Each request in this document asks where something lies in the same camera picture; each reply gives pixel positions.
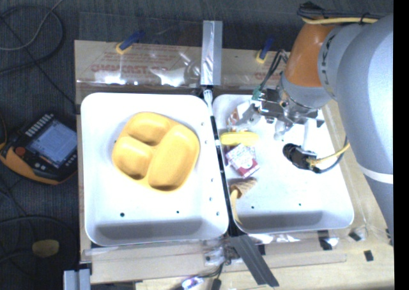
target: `small package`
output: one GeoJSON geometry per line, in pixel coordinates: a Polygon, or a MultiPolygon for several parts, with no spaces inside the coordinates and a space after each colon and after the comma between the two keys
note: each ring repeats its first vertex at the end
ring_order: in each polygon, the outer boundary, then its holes
{"type": "Polygon", "coordinates": [[[242,125],[240,129],[237,128],[237,123],[244,118],[245,113],[251,106],[252,101],[247,100],[244,103],[241,103],[238,105],[234,111],[229,115],[228,120],[227,120],[227,127],[229,132],[236,132],[236,131],[247,131],[247,126],[242,125]]]}
{"type": "Polygon", "coordinates": [[[260,168],[256,161],[254,148],[243,144],[239,144],[229,151],[226,158],[243,178],[249,177],[260,168]]]}

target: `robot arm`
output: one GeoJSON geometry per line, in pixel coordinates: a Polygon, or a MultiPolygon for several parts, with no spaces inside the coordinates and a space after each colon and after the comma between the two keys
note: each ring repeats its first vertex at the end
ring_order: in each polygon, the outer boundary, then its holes
{"type": "MultiPolygon", "coordinates": [[[[305,125],[331,98],[336,100],[393,243],[392,78],[393,15],[371,24],[305,24],[279,85],[262,92],[259,113],[277,120],[277,137],[295,123],[305,125]]],[[[301,146],[295,150],[308,155],[301,146]]]]}

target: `metal bracket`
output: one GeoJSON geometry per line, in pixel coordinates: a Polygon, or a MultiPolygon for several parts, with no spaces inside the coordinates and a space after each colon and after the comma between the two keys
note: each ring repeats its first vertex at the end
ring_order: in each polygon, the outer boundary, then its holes
{"type": "Polygon", "coordinates": [[[258,285],[268,284],[270,287],[279,286],[277,279],[263,259],[260,251],[247,234],[232,237],[230,238],[230,242],[243,259],[243,262],[246,264],[258,285]]]}
{"type": "Polygon", "coordinates": [[[64,290],[91,290],[91,271],[83,270],[64,271],[64,290]]]}
{"type": "Polygon", "coordinates": [[[202,86],[219,86],[222,71],[222,30],[221,21],[203,22],[201,60],[202,86]]]}

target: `black connector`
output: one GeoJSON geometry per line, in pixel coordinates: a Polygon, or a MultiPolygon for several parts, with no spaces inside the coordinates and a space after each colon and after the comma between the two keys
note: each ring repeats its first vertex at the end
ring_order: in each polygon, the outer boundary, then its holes
{"type": "Polygon", "coordinates": [[[303,170],[311,170],[312,167],[308,159],[315,159],[317,157],[316,153],[305,151],[301,146],[295,144],[286,144],[282,149],[282,153],[293,165],[303,170]]]}
{"type": "Polygon", "coordinates": [[[222,281],[220,281],[219,279],[214,279],[211,290],[220,290],[221,286],[222,286],[222,281]]]}

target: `yellow object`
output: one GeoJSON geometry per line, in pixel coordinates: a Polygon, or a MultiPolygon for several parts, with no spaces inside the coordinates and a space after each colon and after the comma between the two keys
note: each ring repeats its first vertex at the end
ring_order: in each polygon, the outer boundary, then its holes
{"type": "Polygon", "coordinates": [[[53,239],[40,240],[33,243],[32,249],[33,254],[38,257],[50,257],[58,253],[59,242],[53,239]]]}
{"type": "Polygon", "coordinates": [[[305,23],[308,24],[340,24],[340,23],[375,23],[378,19],[372,19],[368,17],[332,17],[329,19],[307,19],[305,17],[301,18],[305,23]]]}
{"type": "Polygon", "coordinates": [[[242,224],[242,221],[238,218],[238,215],[237,215],[236,200],[240,199],[242,196],[244,196],[256,184],[257,184],[257,179],[251,177],[251,178],[244,179],[244,180],[238,181],[236,183],[233,183],[230,186],[231,211],[233,213],[233,217],[234,217],[235,221],[240,223],[240,224],[242,224]]]}
{"type": "Polygon", "coordinates": [[[260,64],[264,64],[264,62],[266,61],[267,55],[264,56],[264,58],[260,58],[260,54],[261,54],[261,49],[257,52],[256,54],[256,61],[260,64]]]}
{"type": "Polygon", "coordinates": [[[349,147],[351,146],[350,143],[347,143],[344,147],[342,147],[339,151],[337,151],[334,154],[331,154],[329,156],[323,157],[323,158],[314,158],[314,159],[310,159],[307,158],[307,163],[310,163],[311,166],[315,166],[317,164],[320,164],[326,160],[329,160],[330,158],[334,158],[334,157],[338,157],[340,154],[344,153],[349,147]]]}
{"type": "Polygon", "coordinates": [[[258,134],[249,131],[226,132],[220,136],[220,143],[224,146],[252,146],[258,141],[258,134]]]}
{"type": "Polygon", "coordinates": [[[166,116],[138,113],[126,123],[112,151],[112,162],[138,183],[161,191],[180,188],[199,156],[197,135],[166,116]]]}
{"type": "Polygon", "coordinates": [[[116,52],[117,52],[119,55],[124,55],[124,53],[130,51],[130,49],[132,48],[132,46],[129,46],[128,48],[122,50],[122,49],[120,49],[120,45],[121,45],[121,44],[122,44],[122,43],[120,42],[119,44],[117,44],[117,45],[115,46],[116,52]]]}

